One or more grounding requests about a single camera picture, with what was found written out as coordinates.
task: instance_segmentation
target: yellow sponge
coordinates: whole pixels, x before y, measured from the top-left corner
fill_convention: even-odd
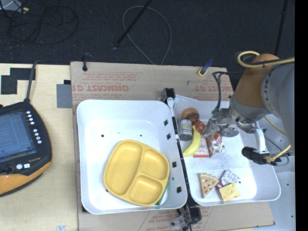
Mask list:
[[[219,191],[223,201],[227,201],[240,196],[240,193],[238,192],[237,187],[234,183],[221,187]]]

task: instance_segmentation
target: tin can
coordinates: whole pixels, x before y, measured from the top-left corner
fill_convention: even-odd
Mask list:
[[[190,141],[193,139],[192,121],[183,119],[179,122],[179,136],[182,141]]]

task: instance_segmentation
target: yellow plate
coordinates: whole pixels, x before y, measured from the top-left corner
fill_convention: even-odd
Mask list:
[[[138,141],[124,140],[112,151],[103,181],[118,198],[150,206],[162,197],[169,172],[169,162],[160,151]]]

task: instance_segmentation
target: banana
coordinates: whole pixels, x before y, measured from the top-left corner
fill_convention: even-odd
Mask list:
[[[201,143],[201,134],[197,131],[195,126],[193,126],[192,129],[193,129],[192,142],[183,151],[184,157],[193,155],[198,150]]]

